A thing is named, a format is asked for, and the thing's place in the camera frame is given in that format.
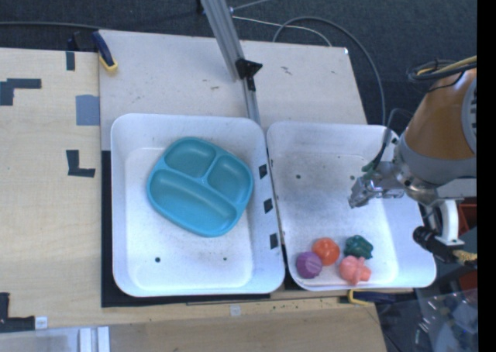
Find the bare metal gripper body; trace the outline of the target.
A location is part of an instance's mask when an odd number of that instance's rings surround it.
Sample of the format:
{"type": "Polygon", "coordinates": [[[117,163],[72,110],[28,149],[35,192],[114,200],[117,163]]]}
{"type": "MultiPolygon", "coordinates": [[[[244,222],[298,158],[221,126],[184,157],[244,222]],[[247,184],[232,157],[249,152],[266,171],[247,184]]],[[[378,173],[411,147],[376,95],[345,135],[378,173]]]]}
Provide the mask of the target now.
{"type": "Polygon", "coordinates": [[[381,161],[370,170],[370,193],[375,198],[400,198],[407,195],[423,205],[439,200],[438,185],[415,176],[406,164],[381,161]]]}

